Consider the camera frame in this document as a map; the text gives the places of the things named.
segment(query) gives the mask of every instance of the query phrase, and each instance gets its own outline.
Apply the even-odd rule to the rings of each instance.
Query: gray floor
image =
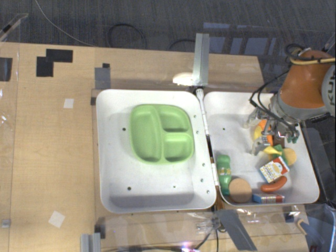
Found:
[[[167,50],[181,38],[209,33],[211,52],[257,55],[265,80],[286,67],[283,48],[288,43],[321,49],[335,33],[336,0],[38,0],[50,20],[87,44]],[[28,13],[20,40],[26,43],[83,45],[52,26],[34,0],[0,0],[0,27],[17,13]],[[246,38],[244,48],[234,47]],[[192,42],[171,50],[193,51]],[[311,124],[323,136],[329,161],[335,164],[335,119]]]

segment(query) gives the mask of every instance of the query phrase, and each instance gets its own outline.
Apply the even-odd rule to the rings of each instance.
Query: transparent plastic sheet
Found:
[[[239,221],[223,219],[227,215]],[[326,204],[112,215],[100,222],[105,252],[331,251],[335,247],[335,209]]]
[[[0,250],[8,251],[18,87],[20,25],[16,15],[0,31]]]

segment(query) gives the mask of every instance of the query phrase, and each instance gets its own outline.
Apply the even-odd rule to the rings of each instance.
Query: white sticker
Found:
[[[62,226],[64,219],[65,219],[64,215],[62,215],[57,211],[54,211],[49,219],[49,223],[57,228],[60,228]]]
[[[74,108],[74,99],[65,99],[63,108]]]

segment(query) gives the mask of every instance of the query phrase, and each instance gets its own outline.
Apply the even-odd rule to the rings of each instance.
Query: toy hot dog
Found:
[[[281,176],[278,180],[276,180],[274,183],[270,183],[270,184],[264,184],[261,186],[261,191],[262,192],[274,192],[279,190],[280,188],[283,187],[283,185],[285,185],[285,183],[287,182],[287,177],[285,176]]]

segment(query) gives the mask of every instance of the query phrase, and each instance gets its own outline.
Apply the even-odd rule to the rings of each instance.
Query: wooden surface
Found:
[[[45,56],[47,48],[72,49],[73,63],[54,63],[53,78],[38,78],[36,57]],[[33,44],[21,44],[19,54],[13,180],[1,176],[0,190],[1,200],[11,196],[10,213],[5,215],[12,225],[9,232],[0,229],[0,250],[79,251],[80,235],[92,234],[96,221],[108,230],[103,247],[202,240],[196,232],[202,220],[192,212],[119,216],[104,210],[97,186],[95,195],[90,105],[95,67],[102,63],[111,66],[114,88],[184,89],[172,85],[172,77],[192,72],[193,54]],[[209,82],[224,90],[253,90],[263,80],[256,57],[210,55]],[[65,99],[74,99],[73,109],[64,108]],[[65,216],[60,228],[48,222],[54,211]],[[266,211],[274,217],[281,208]],[[292,251],[307,250],[303,234],[294,224],[284,223],[283,216],[266,217],[262,227],[268,230],[262,234],[259,225],[244,220],[243,214],[241,218],[261,251],[281,251],[278,245],[283,243]],[[235,250],[227,234],[221,238],[221,247]],[[213,239],[202,251],[215,251]]]

